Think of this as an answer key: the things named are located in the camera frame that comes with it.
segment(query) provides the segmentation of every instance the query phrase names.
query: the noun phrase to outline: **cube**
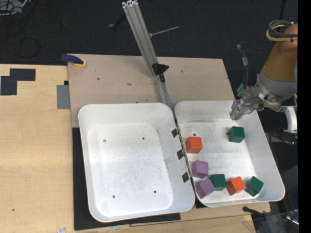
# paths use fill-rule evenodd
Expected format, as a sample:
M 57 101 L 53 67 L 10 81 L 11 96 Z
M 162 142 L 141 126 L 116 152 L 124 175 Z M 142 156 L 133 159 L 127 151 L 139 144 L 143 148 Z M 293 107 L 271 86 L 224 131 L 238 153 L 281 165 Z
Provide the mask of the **cube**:
M 222 191 L 227 187 L 227 182 L 225 181 L 224 174 L 213 174 L 210 177 L 210 180 L 213 182 L 216 191 Z
M 263 182 L 253 176 L 247 183 L 245 191 L 252 195 L 253 197 L 256 196 L 263 187 Z
M 186 140 L 186 152 L 187 153 L 199 153 L 202 148 L 203 148 L 202 140 L 200 137 L 190 136 Z
M 204 178 L 208 175 L 208 162 L 196 160 L 191 165 L 191 172 L 196 178 Z
M 233 126 L 229 132 L 229 141 L 240 143 L 245 138 L 244 128 Z
M 210 179 L 203 180 L 195 185 L 197 195 L 202 199 L 206 195 L 216 191 Z
M 244 184 L 240 176 L 233 178 L 227 182 L 227 190 L 230 196 L 240 191 L 243 191 L 244 189 L 246 189 L 246 185 Z

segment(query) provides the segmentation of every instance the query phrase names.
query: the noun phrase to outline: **black clamp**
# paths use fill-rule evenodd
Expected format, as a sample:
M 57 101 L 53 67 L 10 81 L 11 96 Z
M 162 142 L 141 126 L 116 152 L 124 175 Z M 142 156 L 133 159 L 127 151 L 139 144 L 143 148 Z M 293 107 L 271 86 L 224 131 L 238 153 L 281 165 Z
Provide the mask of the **black clamp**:
M 169 66 L 164 65 L 164 64 L 159 64 L 159 63 L 154 63 L 152 64 L 152 68 L 155 72 L 155 75 L 159 75 L 160 76 L 160 80 L 162 82 L 165 82 L 165 78 L 164 78 L 164 72 L 169 69 Z

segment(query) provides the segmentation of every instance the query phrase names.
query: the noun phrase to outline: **green cube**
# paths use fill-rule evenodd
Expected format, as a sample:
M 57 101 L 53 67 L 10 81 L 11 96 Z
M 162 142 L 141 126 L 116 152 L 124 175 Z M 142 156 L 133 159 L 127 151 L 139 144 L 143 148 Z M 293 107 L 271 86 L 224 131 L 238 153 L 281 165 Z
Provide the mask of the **green cube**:
M 224 174 L 213 174 L 210 177 L 210 180 L 214 184 L 216 191 L 222 191 L 227 187 L 227 182 L 225 181 L 225 175 Z
M 253 176 L 247 183 L 245 191 L 253 197 L 257 195 L 263 187 L 263 182 Z
M 245 138 L 244 128 L 233 126 L 229 132 L 229 141 L 240 143 Z

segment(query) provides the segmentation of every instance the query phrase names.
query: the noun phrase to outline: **aluminum extrusion bar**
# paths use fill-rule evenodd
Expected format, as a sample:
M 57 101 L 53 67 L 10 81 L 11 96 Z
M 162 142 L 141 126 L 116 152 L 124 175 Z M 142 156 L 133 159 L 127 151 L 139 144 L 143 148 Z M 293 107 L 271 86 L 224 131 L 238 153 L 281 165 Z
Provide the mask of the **aluminum extrusion bar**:
M 134 37 L 138 44 L 142 57 L 146 65 L 149 67 L 152 75 L 156 79 L 157 87 L 160 93 L 161 101 L 169 106 L 171 109 L 171 102 L 169 99 L 168 91 L 165 82 L 160 80 L 159 75 L 155 75 L 152 65 L 158 63 L 154 47 L 152 45 L 150 35 L 147 31 L 145 21 L 137 0 L 129 0 L 122 3 L 126 18 L 131 26 Z

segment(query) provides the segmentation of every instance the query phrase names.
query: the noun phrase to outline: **white tray with blocks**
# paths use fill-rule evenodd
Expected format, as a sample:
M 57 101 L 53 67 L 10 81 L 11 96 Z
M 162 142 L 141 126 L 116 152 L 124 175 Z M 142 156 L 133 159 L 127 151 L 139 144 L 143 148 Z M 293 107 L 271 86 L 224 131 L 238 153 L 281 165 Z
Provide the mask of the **white tray with blocks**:
M 90 104 L 79 124 L 89 210 L 100 222 L 188 211 L 195 194 L 163 103 Z
M 279 201 L 285 195 L 285 188 L 258 114 L 253 112 L 233 121 L 229 115 L 232 102 L 181 101 L 175 106 L 184 146 L 189 137 L 201 138 L 202 149 L 198 153 L 186 153 L 189 166 L 192 167 L 196 161 L 208 163 L 206 176 L 193 177 L 197 198 L 208 207 Z M 231 135 L 228 133 L 232 127 L 244 129 L 241 142 L 229 140 Z M 247 184 L 255 177 L 253 181 L 258 179 L 263 186 L 259 193 L 253 195 L 244 189 L 231 195 L 227 187 L 215 191 L 209 185 L 210 178 L 214 181 L 216 174 L 223 174 L 226 182 L 230 183 L 240 179 Z

